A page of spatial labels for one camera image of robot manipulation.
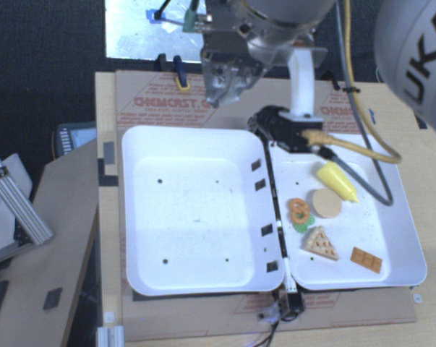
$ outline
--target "toy pretzel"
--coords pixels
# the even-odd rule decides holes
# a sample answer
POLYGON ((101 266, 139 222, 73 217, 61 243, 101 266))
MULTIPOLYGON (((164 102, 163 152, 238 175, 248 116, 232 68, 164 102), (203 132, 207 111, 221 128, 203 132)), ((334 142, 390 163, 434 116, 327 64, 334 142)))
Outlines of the toy pretzel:
POLYGON ((288 208, 290 210, 291 222, 296 225, 303 225, 309 218, 310 210, 309 205, 304 200, 293 198, 288 201, 288 208))

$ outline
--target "gray cable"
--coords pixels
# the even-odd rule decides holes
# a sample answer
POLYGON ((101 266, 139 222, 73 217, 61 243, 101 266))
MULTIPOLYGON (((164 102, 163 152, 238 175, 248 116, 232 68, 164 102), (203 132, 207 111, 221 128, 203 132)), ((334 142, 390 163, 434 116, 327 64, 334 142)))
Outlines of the gray cable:
MULTIPOLYGON (((335 3, 335 7, 336 7, 336 21, 338 26, 338 42, 340 44, 341 67, 343 70, 346 87, 350 89, 351 79, 349 78, 348 71, 346 70, 346 55, 343 46, 343 24, 341 23, 340 4, 338 3, 338 0, 335 3)), ((367 149, 372 150, 372 146, 365 132, 364 125, 362 124, 361 117, 359 116, 351 92, 348 92, 348 99, 349 99, 349 103, 351 104, 351 110, 353 111, 354 119, 356 120, 357 126, 359 128, 359 131, 361 132, 362 138, 364 139, 365 145, 367 146, 367 149)), ((335 160, 333 158, 332 160, 334 160, 343 170, 345 170, 349 175, 351 175, 351 177, 355 179, 364 189, 366 189, 376 200, 387 206, 393 205, 393 195, 391 194, 391 190, 390 187, 388 186, 388 182, 386 181, 385 175, 383 174, 382 168, 377 160, 372 159, 375 166, 375 170, 377 171, 378 176, 380 177, 380 180, 382 182, 383 188, 385 189, 385 193, 387 196, 386 199, 382 197, 379 193, 377 193, 365 180, 363 180, 354 170, 352 170, 339 157, 334 157, 334 158, 335 160)))

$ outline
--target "toy cake slice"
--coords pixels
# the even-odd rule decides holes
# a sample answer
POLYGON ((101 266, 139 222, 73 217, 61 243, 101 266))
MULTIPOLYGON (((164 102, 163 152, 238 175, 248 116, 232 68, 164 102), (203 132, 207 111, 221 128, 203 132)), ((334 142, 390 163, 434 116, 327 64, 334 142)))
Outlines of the toy cake slice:
POLYGON ((330 243, 330 240, 325 235, 324 228, 318 226, 312 230, 308 236, 304 249, 315 254, 330 258, 331 260, 338 260, 335 247, 330 243))

